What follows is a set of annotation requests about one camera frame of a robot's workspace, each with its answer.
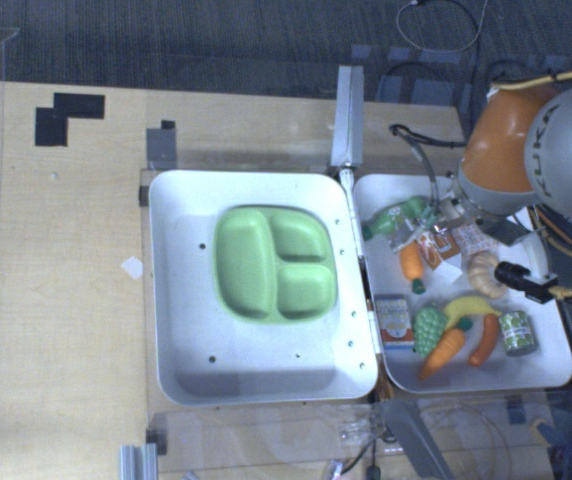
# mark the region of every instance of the green plate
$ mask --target green plate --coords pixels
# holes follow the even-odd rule
[[[215,277],[224,306],[264,323],[319,318],[337,298],[337,273],[324,225],[301,210],[243,206],[215,231]]]

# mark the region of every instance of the tin can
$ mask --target tin can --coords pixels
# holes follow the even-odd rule
[[[506,355],[518,357],[533,352],[537,345],[524,311],[513,311],[499,317]]]

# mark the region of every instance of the wooden table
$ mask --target wooden table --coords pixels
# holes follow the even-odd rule
[[[36,147],[35,109],[52,107],[55,92],[104,95],[104,119],[69,119],[68,147]],[[365,163],[390,172],[422,173],[391,138],[392,122],[461,138],[453,108],[366,103],[364,111]],[[119,447],[142,444],[143,283],[121,265],[142,257],[146,129],[175,121],[184,167],[309,159],[306,169],[316,170],[330,154],[334,112],[326,100],[0,83],[0,479],[115,479]],[[437,174],[460,158],[429,153]],[[541,450],[520,453],[549,478]],[[405,457],[387,460],[411,474]],[[197,473],[318,480],[324,465]]]

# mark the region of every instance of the carrot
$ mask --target carrot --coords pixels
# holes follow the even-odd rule
[[[481,366],[490,357],[497,343],[499,336],[499,319],[493,315],[488,314],[484,317],[484,332],[482,339],[477,345],[475,351],[468,358],[468,364],[471,366]]]
[[[424,265],[417,242],[411,242],[399,251],[399,263],[404,277],[413,283],[413,293],[424,293],[426,291],[422,283]]]
[[[424,380],[441,370],[466,343],[464,331],[457,327],[448,329],[442,334],[437,346],[428,354],[419,372],[419,379]]]

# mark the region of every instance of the green bottle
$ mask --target green bottle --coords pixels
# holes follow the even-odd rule
[[[378,213],[370,224],[362,225],[364,240],[370,240],[375,235],[392,235],[407,220],[413,220],[421,216],[426,208],[426,198],[413,196],[408,201],[390,206]]]

